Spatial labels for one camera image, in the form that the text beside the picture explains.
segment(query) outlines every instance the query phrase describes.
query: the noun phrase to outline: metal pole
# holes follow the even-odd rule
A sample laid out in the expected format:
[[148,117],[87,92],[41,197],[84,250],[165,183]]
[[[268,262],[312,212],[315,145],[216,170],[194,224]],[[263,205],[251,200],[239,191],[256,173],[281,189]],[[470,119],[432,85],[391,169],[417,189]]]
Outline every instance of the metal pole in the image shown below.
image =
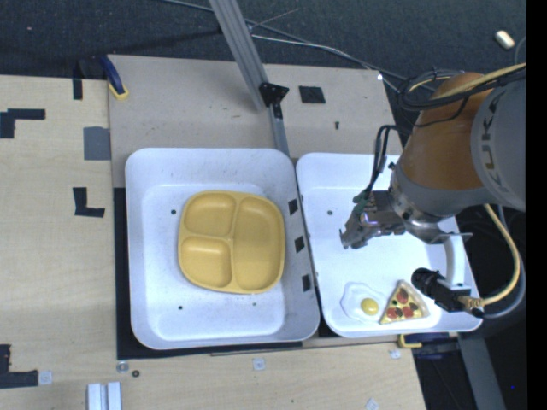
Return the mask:
[[[253,103],[259,112],[263,111],[265,103],[259,87],[261,84],[268,82],[268,76],[256,51],[255,44],[241,14],[238,2],[237,0],[209,0],[209,3],[215,12],[216,19],[221,25],[222,33],[228,42],[239,70],[249,87]],[[289,155],[289,146],[283,120],[279,116],[276,116],[273,106],[269,106],[268,112],[270,122],[272,123],[275,147]]]

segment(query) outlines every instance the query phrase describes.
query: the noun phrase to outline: toy fried egg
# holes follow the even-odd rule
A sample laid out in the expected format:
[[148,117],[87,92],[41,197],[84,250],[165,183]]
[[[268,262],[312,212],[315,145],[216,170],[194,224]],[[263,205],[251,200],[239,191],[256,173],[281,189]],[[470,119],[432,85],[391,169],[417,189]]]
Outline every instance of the toy fried egg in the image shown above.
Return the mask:
[[378,322],[387,297],[363,283],[348,283],[340,306],[344,313],[361,322]]

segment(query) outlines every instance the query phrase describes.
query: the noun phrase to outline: yellow clip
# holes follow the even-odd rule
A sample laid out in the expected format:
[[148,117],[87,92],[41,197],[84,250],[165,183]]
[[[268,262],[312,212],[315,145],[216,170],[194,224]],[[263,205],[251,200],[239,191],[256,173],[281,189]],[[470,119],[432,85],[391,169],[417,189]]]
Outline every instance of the yellow clip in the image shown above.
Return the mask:
[[399,345],[399,348],[410,348],[410,349],[416,349],[421,348],[421,343],[407,343],[404,339],[404,334],[399,334],[399,338],[397,339],[397,344]]
[[116,100],[124,100],[127,98],[127,96],[129,96],[129,90],[126,88],[126,86],[123,84],[121,86],[123,86],[124,92],[122,92],[121,94],[118,94],[116,90],[114,89],[114,87],[112,86],[112,84],[109,84],[109,90],[112,93],[112,96],[114,96]]

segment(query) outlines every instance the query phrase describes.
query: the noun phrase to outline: egg yolk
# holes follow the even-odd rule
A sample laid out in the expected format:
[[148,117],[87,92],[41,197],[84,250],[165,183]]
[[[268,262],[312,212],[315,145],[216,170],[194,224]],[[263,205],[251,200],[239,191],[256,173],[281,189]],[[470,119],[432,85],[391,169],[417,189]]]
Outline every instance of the egg yolk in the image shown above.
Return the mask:
[[361,301],[361,310],[369,316],[374,316],[378,312],[378,303],[369,297]]

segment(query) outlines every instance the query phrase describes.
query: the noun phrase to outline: wooden surface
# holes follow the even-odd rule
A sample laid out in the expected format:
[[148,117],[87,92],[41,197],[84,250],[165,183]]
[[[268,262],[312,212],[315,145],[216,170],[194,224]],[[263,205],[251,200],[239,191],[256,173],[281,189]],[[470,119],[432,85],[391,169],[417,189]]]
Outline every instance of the wooden surface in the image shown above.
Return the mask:
[[[268,111],[256,110],[235,62],[110,59],[130,93],[123,102],[110,96],[114,187],[125,184],[128,156],[145,147],[275,147]],[[289,88],[281,109],[293,159],[310,152],[373,153],[379,127],[393,124],[376,71],[264,67],[271,83]],[[321,88],[325,103],[304,103],[300,86]],[[400,155],[395,133],[387,149]]]
[[[0,139],[0,343],[11,372],[53,376],[0,389],[0,409],[84,409],[86,385],[111,381],[126,410],[425,408],[412,354],[395,343],[129,360],[140,375],[118,373],[111,165],[86,161],[83,145],[84,127],[109,127],[106,84],[85,80],[83,101],[68,79],[0,77],[0,91],[1,112],[46,110]],[[74,215],[73,187],[104,217]]]

